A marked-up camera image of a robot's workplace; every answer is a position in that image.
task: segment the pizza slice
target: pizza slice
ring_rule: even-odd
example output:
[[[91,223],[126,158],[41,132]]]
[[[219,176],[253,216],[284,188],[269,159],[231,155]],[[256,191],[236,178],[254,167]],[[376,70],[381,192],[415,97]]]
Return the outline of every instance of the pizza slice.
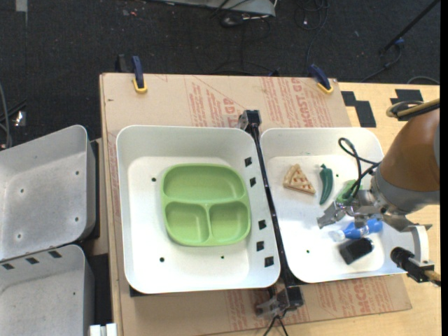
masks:
[[[313,185],[309,182],[307,176],[298,164],[294,164],[288,170],[288,173],[286,173],[285,178],[283,179],[283,187],[309,194],[316,193]]]

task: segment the plastic bottle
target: plastic bottle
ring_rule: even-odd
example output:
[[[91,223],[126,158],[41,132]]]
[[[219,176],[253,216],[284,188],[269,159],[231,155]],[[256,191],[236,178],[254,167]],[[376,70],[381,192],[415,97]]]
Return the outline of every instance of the plastic bottle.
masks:
[[[383,229],[383,222],[376,218],[369,219],[363,227],[356,228],[355,223],[351,222],[344,230],[333,230],[329,235],[335,242],[341,242],[344,239],[360,239],[365,235],[379,232]]]

